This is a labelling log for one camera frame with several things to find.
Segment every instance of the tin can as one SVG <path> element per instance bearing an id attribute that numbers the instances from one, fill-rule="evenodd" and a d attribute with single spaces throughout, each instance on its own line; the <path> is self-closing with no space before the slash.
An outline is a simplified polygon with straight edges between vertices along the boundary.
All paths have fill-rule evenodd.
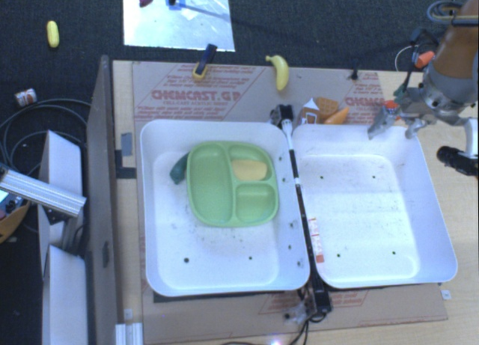
<path id="1" fill-rule="evenodd" d="M 33 88 L 20 91 L 15 94 L 15 100 L 20 108 L 29 106 L 30 104 L 37 102 L 37 93 Z"/>

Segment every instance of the green divided plate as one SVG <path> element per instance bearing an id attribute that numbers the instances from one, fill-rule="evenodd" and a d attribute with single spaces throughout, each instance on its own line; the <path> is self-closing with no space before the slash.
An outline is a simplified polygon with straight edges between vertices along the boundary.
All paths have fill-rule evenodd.
<path id="1" fill-rule="evenodd" d="M 239 180 L 233 160 L 266 164 L 262 180 Z M 268 153 L 256 145 L 209 141 L 195 146 L 186 167 L 189 203 L 196 217 L 217 227 L 248 227 L 271 220 L 278 211 L 278 184 Z"/>

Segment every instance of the yellow banana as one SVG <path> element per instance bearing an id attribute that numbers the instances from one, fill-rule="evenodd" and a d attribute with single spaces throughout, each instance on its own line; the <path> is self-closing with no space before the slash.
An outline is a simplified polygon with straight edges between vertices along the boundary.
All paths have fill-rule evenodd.
<path id="1" fill-rule="evenodd" d="M 281 91 L 287 85 L 290 78 L 290 68 L 286 60 L 280 55 L 266 56 L 266 61 L 270 61 L 276 69 L 276 88 Z"/>

